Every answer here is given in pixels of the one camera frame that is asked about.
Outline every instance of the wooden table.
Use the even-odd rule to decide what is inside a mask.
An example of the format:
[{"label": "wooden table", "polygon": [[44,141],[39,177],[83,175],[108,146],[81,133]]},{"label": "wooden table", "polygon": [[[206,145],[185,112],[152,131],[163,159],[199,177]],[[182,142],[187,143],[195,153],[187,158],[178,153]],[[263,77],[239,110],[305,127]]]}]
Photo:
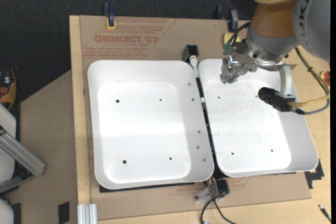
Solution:
[{"label": "wooden table", "polygon": [[[81,44],[81,16],[70,16],[70,41],[71,41],[71,62],[72,62],[72,86],[73,86],[73,107],[75,121],[75,142],[76,142],[76,167],[77,167],[77,191],[78,204],[88,205],[91,203],[88,141],[86,125],[86,107],[83,94],[84,79],[82,66],[82,44]],[[209,27],[221,27],[223,33],[227,29],[227,22],[223,20],[181,20],[180,26],[184,29],[185,35],[192,32],[194,44],[214,44],[218,55],[221,50],[221,37],[212,37]],[[185,38],[178,36],[183,43]],[[319,60],[308,53],[307,57],[316,70],[330,70],[328,63]],[[204,52],[203,58],[212,57],[211,51]],[[293,81],[301,101],[310,100],[323,95],[319,85],[307,73],[305,67],[295,53],[291,52],[287,59],[288,63],[297,63],[293,70]],[[330,174],[330,109],[318,114],[306,116],[322,167],[324,177],[322,180],[314,181],[314,189],[311,190],[311,199],[296,200],[288,202],[277,202],[272,204],[260,204],[250,206],[230,207],[223,209],[223,214],[235,223],[328,223],[326,217],[320,211],[318,205],[322,204],[331,215],[331,174]],[[123,219],[111,219],[99,221],[99,223],[199,223],[200,211],[187,211],[163,215],[150,215]],[[218,214],[216,209],[208,209],[204,219],[211,224],[224,223],[225,221]]]}]

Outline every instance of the brown cylinder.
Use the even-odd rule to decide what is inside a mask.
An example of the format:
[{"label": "brown cylinder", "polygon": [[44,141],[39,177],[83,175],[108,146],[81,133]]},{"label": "brown cylinder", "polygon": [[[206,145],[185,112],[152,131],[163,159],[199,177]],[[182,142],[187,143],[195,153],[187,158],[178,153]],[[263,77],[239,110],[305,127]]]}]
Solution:
[{"label": "brown cylinder", "polygon": [[258,4],[251,20],[253,30],[265,37],[292,37],[293,11],[297,0],[280,4]]}]

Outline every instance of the black and orange tool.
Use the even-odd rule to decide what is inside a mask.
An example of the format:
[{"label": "black and orange tool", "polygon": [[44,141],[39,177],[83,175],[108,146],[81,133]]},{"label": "black and orange tool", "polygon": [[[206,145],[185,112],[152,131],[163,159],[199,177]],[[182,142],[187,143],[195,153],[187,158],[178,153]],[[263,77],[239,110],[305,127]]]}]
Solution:
[{"label": "black and orange tool", "polygon": [[9,110],[16,98],[16,80],[12,69],[0,66],[0,103]]}]

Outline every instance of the blue clamp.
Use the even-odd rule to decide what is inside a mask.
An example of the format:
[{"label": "blue clamp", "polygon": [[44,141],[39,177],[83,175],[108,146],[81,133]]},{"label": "blue clamp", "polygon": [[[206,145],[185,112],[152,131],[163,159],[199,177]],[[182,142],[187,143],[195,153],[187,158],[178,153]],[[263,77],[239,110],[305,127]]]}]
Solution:
[{"label": "blue clamp", "polygon": [[106,26],[108,30],[116,28],[116,21],[114,17],[114,4],[110,1],[105,2],[103,5],[103,14],[106,16]]}]

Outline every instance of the robotic arm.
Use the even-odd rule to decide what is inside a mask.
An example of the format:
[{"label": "robotic arm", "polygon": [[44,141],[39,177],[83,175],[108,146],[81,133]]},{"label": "robotic arm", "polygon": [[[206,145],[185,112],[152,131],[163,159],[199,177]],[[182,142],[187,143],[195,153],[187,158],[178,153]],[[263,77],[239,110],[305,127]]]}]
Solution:
[{"label": "robotic arm", "polygon": [[[279,62],[294,48],[299,53],[298,45],[330,62],[331,0],[255,1],[259,4],[248,25],[246,39],[234,44],[230,39],[224,46],[228,58],[223,59],[221,81],[233,83],[239,76],[255,72],[257,68],[279,71],[280,92],[262,88],[259,97],[280,111],[304,114],[297,109],[295,97],[290,94],[293,66]],[[329,97],[326,85],[323,88]]]}]

